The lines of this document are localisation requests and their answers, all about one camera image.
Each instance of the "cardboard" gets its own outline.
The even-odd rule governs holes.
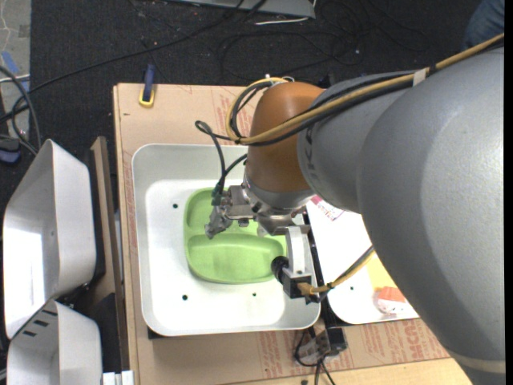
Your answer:
[[[151,108],[138,104],[142,87],[121,83],[113,91],[128,350],[135,383],[298,385],[311,379],[313,368],[293,361],[296,331],[148,338],[140,306],[131,158],[145,144],[210,144],[194,122],[203,120],[223,133],[224,112],[242,87],[159,85]],[[256,101],[241,113],[243,133]],[[316,325],[322,328],[322,322]],[[470,383],[420,319],[346,326],[344,332],[348,349],[326,363],[340,383]]]

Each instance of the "green plate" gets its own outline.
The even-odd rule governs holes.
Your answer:
[[[286,255],[285,237],[258,237],[258,224],[240,227],[236,221],[212,240],[205,224],[212,211],[212,189],[194,192],[187,201],[184,218],[185,253],[190,270],[211,282],[248,284],[273,277],[271,262]]]

